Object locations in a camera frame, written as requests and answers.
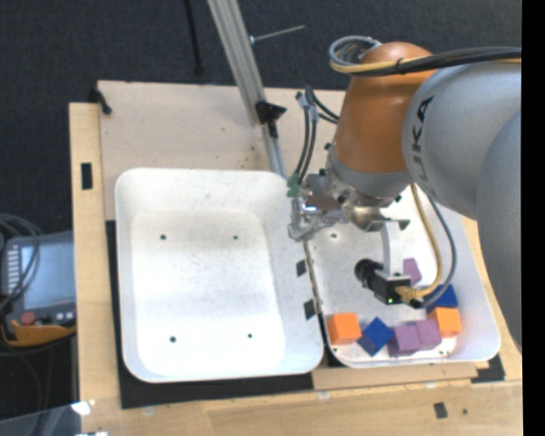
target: black mat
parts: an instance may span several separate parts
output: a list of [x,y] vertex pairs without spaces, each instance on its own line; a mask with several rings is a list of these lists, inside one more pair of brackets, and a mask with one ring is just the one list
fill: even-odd
[[107,232],[107,246],[109,251],[109,273],[113,297],[119,388],[121,391],[121,405],[124,409],[183,401],[231,399],[236,397],[259,396],[291,391],[307,391],[312,389],[312,376],[310,373],[239,380],[158,384],[141,381],[134,377],[125,366],[121,349],[115,221],[106,222],[105,230]]

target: screen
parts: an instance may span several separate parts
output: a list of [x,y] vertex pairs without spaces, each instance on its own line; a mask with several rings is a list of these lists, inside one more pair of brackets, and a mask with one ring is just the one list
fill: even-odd
[[[32,245],[22,247],[23,271],[28,267],[34,249]],[[34,272],[35,276],[23,295],[26,310],[75,302],[74,249],[71,241],[41,241],[38,265]]]

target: metal rod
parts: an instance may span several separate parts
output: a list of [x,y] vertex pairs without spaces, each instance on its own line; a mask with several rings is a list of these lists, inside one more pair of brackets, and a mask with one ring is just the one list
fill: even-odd
[[261,40],[266,40],[266,39],[270,39],[271,37],[278,37],[279,35],[293,33],[295,31],[300,31],[301,29],[304,29],[304,28],[305,28],[305,25],[296,25],[295,27],[289,27],[288,29],[283,29],[282,31],[276,31],[269,34],[258,35],[257,37],[253,37],[251,35],[249,38],[250,38],[251,44],[254,45],[255,43]]
[[238,2],[237,0],[207,1],[249,120],[254,125],[260,125],[263,130],[263,141],[271,171],[286,177],[279,142],[271,137],[268,127],[260,124],[256,112],[256,104],[266,101],[266,96]]
[[183,0],[183,4],[185,5],[185,14],[188,20],[190,37],[192,38],[193,59],[195,62],[194,70],[196,74],[201,74],[203,71],[202,58],[200,56],[200,46],[198,44],[198,36],[196,34],[196,24],[193,20],[192,2],[191,0]]

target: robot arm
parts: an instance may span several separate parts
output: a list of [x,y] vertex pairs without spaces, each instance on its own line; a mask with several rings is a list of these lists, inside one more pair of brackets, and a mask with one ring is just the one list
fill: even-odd
[[336,41],[330,55],[352,79],[327,173],[308,175],[293,200],[292,237],[311,238],[343,216],[380,231],[382,209],[415,183],[477,221],[491,285],[522,349],[520,50],[432,55],[354,36]]

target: wooden table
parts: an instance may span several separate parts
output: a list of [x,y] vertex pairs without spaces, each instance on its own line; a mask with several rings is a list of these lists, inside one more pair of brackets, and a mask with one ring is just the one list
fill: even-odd
[[[501,334],[504,381],[471,383],[480,370],[489,367],[486,362],[368,370],[335,369],[322,363],[312,373],[313,391],[123,410],[104,227],[105,220],[114,217],[114,179],[122,167],[149,163],[150,150],[154,151],[156,166],[177,166],[178,160],[186,159],[188,164],[198,160],[202,167],[259,169],[266,167],[266,156],[255,128],[249,133],[244,131],[246,139],[238,144],[234,128],[251,126],[235,87],[100,82],[99,88],[114,109],[112,115],[103,117],[97,104],[73,103],[69,108],[79,393],[80,399],[91,406],[83,419],[84,431],[219,436],[522,434],[522,358],[507,333],[489,285],[476,223],[468,219],[464,219],[465,229]],[[295,90],[266,89],[266,93],[269,102],[292,107]],[[343,93],[317,94],[339,110]],[[301,114],[298,108],[289,108],[286,118],[279,122],[287,162],[300,152],[302,139],[300,132],[288,130],[284,124],[301,124]],[[194,141],[198,140],[194,122],[213,124],[222,153],[209,147],[206,153],[186,156],[185,151],[195,147]],[[154,133],[159,128],[171,134],[175,124],[179,124],[180,131],[185,126],[184,130],[191,132],[189,137],[167,144]],[[129,137],[136,131],[138,151],[126,162],[122,155],[129,150]],[[331,136],[332,129],[320,128],[318,144]],[[91,185],[83,180],[85,164],[91,167]],[[190,166],[200,167],[196,163]],[[313,158],[312,169],[320,166],[321,155]],[[443,404],[446,418],[437,415],[434,404]]]

